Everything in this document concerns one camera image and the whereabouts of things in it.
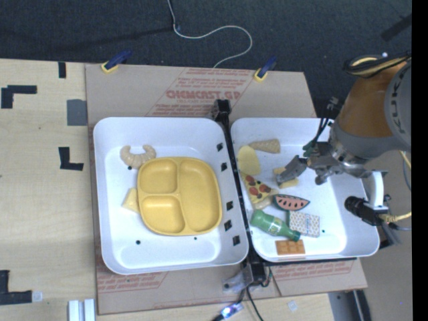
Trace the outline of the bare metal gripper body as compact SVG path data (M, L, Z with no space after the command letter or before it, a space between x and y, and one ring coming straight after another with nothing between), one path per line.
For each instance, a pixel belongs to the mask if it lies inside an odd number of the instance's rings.
M326 142L311 140L306 145L306 164L315 170L317 178L342 173L356 178L369 175L368 162L372 141L367 138L330 138Z

